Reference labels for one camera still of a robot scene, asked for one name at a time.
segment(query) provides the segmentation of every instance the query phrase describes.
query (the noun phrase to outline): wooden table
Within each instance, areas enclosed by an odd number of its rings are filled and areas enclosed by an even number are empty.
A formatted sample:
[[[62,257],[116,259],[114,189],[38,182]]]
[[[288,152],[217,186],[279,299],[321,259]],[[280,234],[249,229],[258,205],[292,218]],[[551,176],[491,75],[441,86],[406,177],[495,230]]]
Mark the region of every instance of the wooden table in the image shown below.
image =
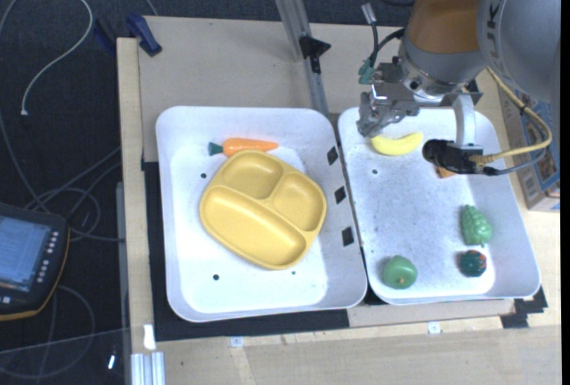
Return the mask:
[[[141,159],[156,161],[154,120],[177,104],[310,107],[301,64],[289,56],[280,22],[148,18],[163,45],[156,63],[133,38],[118,40],[128,293],[133,353],[149,353],[143,326],[153,324],[146,199]],[[394,29],[380,29],[380,37]],[[321,58],[331,113],[354,107],[362,87],[356,71],[370,52],[370,29],[313,25],[332,44]],[[384,50],[389,59],[395,43]],[[477,110],[508,148],[495,84]],[[548,307],[529,314],[529,328],[503,329],[512,299],[395,307],[358,305],[350,327],[328,332],[159,342],[167,383],[561,383],[560,215],[526,209],[513,184],[541,269]]]

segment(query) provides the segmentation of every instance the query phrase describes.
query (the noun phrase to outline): cardboard box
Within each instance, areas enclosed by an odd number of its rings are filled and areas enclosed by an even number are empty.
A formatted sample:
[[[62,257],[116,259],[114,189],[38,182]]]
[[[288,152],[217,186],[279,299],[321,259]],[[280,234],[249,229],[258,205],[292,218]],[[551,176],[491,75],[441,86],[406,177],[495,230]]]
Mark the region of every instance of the cardboard box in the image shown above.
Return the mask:
[[[552,114],[548,103],[537,101],[528,95],[515,91],[518,98],[531,108],[552,127]],[[541,139],[538,128],[532,124],[526,115],[521,114],[509,98],[499,92],[505,126],[511,148],[532,145]],[[513,157],[515,165],[531,159],[528,153]],[[560,211],[560,158],[554,143],[551,143],[546,155],[531,166],[517,171],[526,206],[529,210]]]

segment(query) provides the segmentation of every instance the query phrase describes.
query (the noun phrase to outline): yellow plate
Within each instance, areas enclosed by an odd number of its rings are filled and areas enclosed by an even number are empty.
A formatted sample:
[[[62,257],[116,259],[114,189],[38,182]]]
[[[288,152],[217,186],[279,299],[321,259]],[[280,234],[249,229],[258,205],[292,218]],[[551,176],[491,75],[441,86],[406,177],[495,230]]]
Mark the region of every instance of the yellow plate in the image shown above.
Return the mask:
[[[269,269],[293,266],[307,253],[327,210],[315,181],[260,151],[231,156],[199,204],[200,220],[215,239]]]

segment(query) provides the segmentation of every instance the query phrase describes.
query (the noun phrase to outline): banana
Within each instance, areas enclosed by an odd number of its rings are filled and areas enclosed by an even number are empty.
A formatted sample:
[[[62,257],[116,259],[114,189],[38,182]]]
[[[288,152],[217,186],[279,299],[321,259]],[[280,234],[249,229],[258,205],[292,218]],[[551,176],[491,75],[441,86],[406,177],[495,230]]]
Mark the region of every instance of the banana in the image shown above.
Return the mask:
[[[421,132],[416,132],[396,139],[376,135],[370,141],[374,149],[384,155],[404,155],[418,147],[423,138],[424,135]]]

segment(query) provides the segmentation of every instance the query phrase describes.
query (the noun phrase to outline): toy carrot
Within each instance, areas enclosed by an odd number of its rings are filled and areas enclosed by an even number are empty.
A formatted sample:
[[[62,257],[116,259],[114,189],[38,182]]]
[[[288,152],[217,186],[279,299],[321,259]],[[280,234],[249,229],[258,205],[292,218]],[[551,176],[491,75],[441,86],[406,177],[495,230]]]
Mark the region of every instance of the toy carrot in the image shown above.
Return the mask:
[[[248,139],[248,138],[228,138],[222,145],[216,143],[210,143],[208,145],[208,154],[215,155],[217,153],[223,153],[226,157],[231,157],[234,153],[239,151],[251,150],[251,151],[270,151],[272,149],[277,149],[279,145],[272,141],[262,141],[258,139]]]

